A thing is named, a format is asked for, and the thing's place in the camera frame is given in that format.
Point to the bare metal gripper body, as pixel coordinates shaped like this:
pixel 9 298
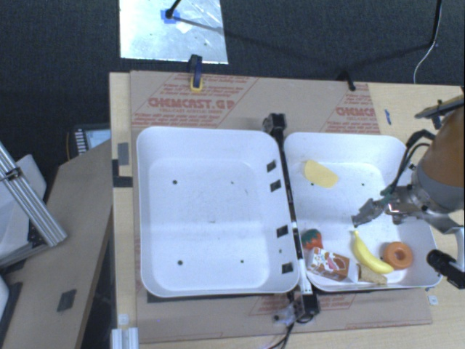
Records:
pixel 408 204

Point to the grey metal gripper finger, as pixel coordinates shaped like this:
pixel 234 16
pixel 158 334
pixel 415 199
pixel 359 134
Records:
pixel 362 219
pixel 372 204

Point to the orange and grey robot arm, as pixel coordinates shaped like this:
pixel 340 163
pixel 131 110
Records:
pixel 449 147

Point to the white plastic tray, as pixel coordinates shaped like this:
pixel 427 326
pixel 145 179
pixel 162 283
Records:
pixel 210 213
pixel 363 202

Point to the yellow banana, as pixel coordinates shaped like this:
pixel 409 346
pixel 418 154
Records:
pixel 365 254

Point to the orange doughnut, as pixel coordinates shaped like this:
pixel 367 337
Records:
pixel 392 256

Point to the red toy strawberry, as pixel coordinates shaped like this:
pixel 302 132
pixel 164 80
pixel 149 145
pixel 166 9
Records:
pixel 311 239

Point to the brown and white carton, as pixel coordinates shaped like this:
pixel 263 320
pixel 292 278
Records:
pixel 330 264

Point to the tan toy bread piece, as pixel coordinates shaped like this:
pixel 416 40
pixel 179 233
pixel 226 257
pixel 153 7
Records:
pixel 371 276

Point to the yellow toy cheese slice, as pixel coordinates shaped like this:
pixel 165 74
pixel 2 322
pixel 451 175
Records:
pixel 319 175

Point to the brown cardboard board red print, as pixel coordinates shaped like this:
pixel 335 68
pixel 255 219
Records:
pixel 298 96

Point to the black cylinder on white bracket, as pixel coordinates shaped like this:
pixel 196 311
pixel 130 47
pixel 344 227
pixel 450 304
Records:
pixel 444 264

